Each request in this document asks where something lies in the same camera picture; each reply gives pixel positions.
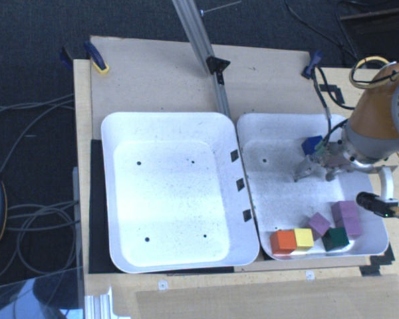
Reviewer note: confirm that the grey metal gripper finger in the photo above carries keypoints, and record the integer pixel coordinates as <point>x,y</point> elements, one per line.
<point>305,169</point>
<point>333,174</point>

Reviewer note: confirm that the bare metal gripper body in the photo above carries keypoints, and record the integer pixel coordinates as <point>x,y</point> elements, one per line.
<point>334,158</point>

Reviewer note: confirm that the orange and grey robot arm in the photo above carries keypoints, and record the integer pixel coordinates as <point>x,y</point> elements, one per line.
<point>372,111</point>

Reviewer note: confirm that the blue cube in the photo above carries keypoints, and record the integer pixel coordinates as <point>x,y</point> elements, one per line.
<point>311,145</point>

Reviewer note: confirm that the white plastic tray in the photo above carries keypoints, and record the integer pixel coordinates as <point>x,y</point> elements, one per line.
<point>282,191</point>
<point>173,198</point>

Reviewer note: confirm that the purple cube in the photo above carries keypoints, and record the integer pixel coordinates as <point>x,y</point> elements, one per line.
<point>351,227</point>
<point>344,210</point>
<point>319,224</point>

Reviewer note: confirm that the green cube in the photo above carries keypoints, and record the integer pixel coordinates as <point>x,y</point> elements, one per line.
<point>335,238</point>

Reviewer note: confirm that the yellow cube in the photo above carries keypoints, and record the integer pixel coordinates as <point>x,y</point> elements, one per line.
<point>304,238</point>

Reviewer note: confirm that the orange cube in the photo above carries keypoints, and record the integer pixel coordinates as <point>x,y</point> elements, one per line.
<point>283,241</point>

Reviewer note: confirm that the brown cardboard board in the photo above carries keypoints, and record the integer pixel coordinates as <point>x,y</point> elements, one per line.
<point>159,81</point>

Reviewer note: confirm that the black cylinder on white bracket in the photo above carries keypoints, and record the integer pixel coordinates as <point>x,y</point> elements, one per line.
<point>374,203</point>

